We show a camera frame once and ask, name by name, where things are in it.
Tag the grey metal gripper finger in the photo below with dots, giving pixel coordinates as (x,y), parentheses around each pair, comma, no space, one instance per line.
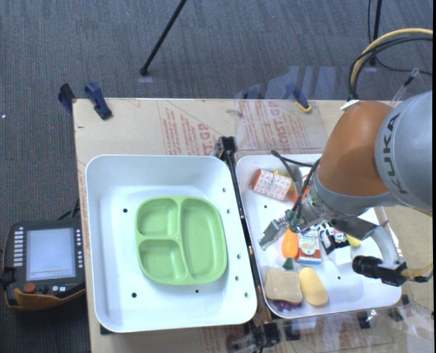
(272,234)

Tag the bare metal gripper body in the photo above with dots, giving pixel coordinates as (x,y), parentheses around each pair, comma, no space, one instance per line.
(351,227)

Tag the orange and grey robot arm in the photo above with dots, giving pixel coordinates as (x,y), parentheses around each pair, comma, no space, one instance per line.
(353,149)

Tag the yellow banana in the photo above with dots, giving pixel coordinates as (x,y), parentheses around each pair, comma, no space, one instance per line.
(353,241)

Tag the orange carrot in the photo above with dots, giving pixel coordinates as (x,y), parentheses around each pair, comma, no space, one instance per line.
(289,245)

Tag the black and white carton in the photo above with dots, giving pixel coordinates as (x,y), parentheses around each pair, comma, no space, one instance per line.
(329,239)

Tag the orange and white juice carton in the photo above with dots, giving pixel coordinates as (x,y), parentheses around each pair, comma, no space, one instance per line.
(309,250)

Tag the orange and white patterned carton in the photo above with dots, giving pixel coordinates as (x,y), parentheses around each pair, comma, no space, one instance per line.
(271,184)

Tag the brown bread slice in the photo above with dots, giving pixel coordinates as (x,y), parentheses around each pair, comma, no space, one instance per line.
(283,285)

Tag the white plastic tray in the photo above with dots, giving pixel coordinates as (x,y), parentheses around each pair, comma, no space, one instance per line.
(350,292)
(114,270)

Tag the yellow oval toy food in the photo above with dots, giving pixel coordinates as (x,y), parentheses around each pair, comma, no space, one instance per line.
(313,287)

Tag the green divided plate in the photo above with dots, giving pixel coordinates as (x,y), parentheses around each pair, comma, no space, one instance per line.
(203,241)

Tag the purple grapes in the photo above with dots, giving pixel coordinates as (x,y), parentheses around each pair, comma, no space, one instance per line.
(285,306)

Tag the brown cardboard board red print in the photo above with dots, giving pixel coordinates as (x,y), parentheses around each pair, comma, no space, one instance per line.
(136,131)

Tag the black cylinder on white bracket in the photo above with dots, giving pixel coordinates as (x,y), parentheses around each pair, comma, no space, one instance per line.
(377,267)

